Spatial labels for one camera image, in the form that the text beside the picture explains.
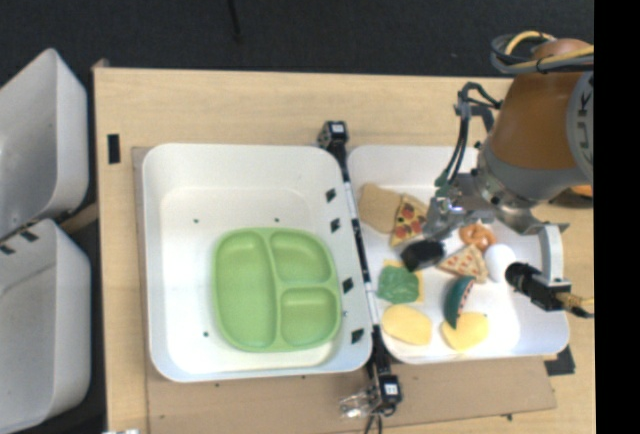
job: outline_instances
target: pretzel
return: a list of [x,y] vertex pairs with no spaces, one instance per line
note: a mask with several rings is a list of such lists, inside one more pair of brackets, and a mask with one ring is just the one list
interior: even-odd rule
[[479,222],[463,226],[458,233],[465,244],[473,244],[483,253],[490,245],[496,243],[496,237],[491,230]]

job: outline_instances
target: green plate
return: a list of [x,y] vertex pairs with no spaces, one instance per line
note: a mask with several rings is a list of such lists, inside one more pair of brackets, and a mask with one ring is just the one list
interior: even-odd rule
[[317,236],[289,228],[223,235],[213,253],[213,304],[224,338],[251,352],[322,345],[342,318],[330,251]]

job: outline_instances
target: yellow toy food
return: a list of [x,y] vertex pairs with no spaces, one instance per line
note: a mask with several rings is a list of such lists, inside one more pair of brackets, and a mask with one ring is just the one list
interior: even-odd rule
[[489,319],[484,313],[462,313],[455,329],[448,322],[443,322],[440,329],[452,349],[465,352],[489,335]]
[[431,319],[406,304],[387,308],[381,325],[389,336],[412,345],[427,345],[431,341]]

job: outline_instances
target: white bin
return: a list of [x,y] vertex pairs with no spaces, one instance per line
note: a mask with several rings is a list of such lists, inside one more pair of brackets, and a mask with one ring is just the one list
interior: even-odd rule
[[88,183],[86,92],[48,49],[0,89],[0,434],[88,390],[90,262],[51,220]]

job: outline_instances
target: robotic arm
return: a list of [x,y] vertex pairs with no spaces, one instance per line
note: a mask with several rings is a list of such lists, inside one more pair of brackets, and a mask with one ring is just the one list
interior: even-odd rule
[[[514,56],[521,44],[537,45],[528,60]],[[494,219],[522,235],[537,235],[542,270],[514,262],[507,280],[545,310],[566,309],[590,317],[582,308],[589,301],[571,294],[571,283],[562,275],[560,233],[567,225],[541,222],[531,209],[567,188],[593,187],[594,47],[523,32],[496,38],[491,59],[500,71],[515,78],[503,102],[475,83],[458,93],[460,135],[449,165],[436,182],[425,238],[442,240],[462,225]],[[472,99],[474,90],[485,101]],[[459,173],[471,109],[477,105],[499,109],[500,116],[480,147],[476,167]]]

